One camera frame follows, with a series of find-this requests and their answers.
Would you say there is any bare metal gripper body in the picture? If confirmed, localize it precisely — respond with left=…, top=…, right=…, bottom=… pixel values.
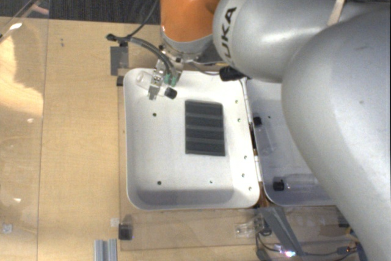
left=152, top=46, right=185, bottom=86

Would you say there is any clear plastic bottle black cap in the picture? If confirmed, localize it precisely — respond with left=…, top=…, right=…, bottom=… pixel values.
left=252, top=115, right=278, bottom=156
left=135, top=69, right=178, bottom=100
left=272, top=173, right=319, bottom=193

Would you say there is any white plastic tray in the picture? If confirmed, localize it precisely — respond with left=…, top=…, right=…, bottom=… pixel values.
left=245, top=78, right=337, bottom=208
left=122, top=67, right=261, bottom=211

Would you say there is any dark grey ribbed pad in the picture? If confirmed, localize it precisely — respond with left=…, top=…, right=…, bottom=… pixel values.
left=184, top=99, right=227, bottom=158

